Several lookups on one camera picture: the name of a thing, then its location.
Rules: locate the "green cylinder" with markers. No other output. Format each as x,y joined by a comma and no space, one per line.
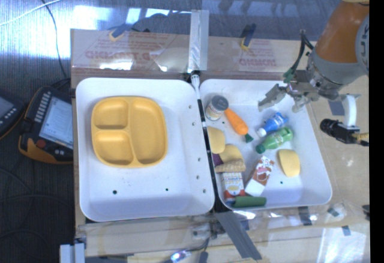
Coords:
249,201

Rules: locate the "red and white carton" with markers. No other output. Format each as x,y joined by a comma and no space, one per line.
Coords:
232,185

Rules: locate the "purple grapes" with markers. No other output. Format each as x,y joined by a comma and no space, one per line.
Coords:
217,159

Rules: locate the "blue bottle white cap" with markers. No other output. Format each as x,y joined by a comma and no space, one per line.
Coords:
274,123

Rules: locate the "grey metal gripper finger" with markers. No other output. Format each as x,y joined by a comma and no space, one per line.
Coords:
273,96
301,103

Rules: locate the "brown cardboard board red print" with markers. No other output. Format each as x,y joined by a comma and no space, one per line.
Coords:
345,171

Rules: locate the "black cylinder on white bracket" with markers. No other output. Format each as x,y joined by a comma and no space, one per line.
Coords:
340,131

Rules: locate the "small cream can grey lid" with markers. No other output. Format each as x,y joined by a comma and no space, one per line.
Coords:
216,108

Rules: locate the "orange carrot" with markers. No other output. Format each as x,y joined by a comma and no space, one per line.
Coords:
237,122

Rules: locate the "white plastic tray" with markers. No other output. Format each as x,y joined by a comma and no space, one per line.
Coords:
177,183
309,165

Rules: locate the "brown and white carton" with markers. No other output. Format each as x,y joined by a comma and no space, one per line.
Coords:
260,176

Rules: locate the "tan waffle biscuit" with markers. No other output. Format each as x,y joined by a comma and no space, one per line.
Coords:
231,167

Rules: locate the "green bottle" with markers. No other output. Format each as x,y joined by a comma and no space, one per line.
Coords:
276,139

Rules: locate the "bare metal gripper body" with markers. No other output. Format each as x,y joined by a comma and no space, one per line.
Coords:
304,84

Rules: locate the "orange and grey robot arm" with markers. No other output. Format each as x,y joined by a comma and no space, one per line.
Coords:
336,36

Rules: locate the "yellow divided plate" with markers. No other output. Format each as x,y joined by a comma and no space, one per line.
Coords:
144,126

